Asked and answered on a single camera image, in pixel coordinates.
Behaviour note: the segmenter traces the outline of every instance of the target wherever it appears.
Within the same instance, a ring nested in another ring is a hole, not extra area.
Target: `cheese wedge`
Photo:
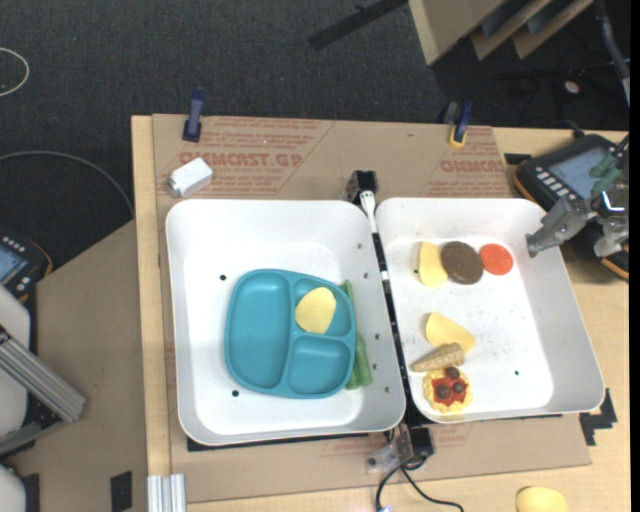
[[[420,244],[418,273],[422,283],[429,288],[437,288],[444,284],[448,275],[440,261],[440,247],[431,242]]]
[[[440,313],[429,315],[425,336],[427,341],[435,347],[457,343],[465,354],[476,344],[476,339],[469,331]]]

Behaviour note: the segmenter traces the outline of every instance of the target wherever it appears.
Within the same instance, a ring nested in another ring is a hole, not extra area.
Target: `table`
[[[147,463],[149,475],[167,476],[172,471],[158,269],[152,118],[134,116],[131,127]],[[541,154],[566,144],[572,136],[568,130],[495,128],[493,132],[501,153]],[[612,140],[621,138],[619,133],[603,135]],[[566,261],[605,385],[611,392],[618,422],[610,430],[597,431],[597,446],[590,448],[593,463],[589,466],[430,481],[422,484],[427,494],[461,503],[467,511],[506,511],[515,509],[515,495],[519,489],[530,485],[542,485],[562,491],[571,510],[631,509],[628,283],[613,276],[597,263],[579,260],[570,251],[566,254]],[[355,512],[373,510],[374,495],[374,487],[363,487],[199,503],[190,505],[189,510]],[[418,511],[425,510],[426,507],[424,500],[406,483],[387,486],[382,502],[391,504],[394,510],[398,511]]]

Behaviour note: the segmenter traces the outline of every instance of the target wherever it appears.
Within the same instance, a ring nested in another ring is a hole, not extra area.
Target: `toy ice cream cone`
[[[460,366],[462,363],[464,363],[464,350],[458,343],[449,343],[415,362],[413,371],[428,372],[449,366]]]

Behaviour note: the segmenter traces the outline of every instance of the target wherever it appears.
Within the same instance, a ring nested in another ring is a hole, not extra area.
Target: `white cable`
[[[29,63],[27,62],[27,59],[25,59],[22,55],[14,52],[13,50],[9,50],[9,48],[2,48],[0,46],[0,53],[2,52],[8,53],[9,55],[13,55],[16,59],[22,62],[24,64],[25,73],[24,73],[24,78],[18,85],[16,85],[12,89],[9,89],[8,91],[0,92],[0,98],[2,98],[3,96],[8,96],[9,94],[16,92],[18,89],[21,89],[22,86],[27,83],[27,80],[29,79],[29,75],[31,74],[31,68],[29,67]]]

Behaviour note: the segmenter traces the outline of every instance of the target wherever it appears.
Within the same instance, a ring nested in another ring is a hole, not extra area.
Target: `blue divided plate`
[[[336,298],[325,334],[301,329],[294,310],[300,299],[324,286]],[[342,389],[355,356],[353,305],[335,284],[286,270],[254,270],[231,294],[224,333],[231,375],[255,391],[292,398],[323,398]]]

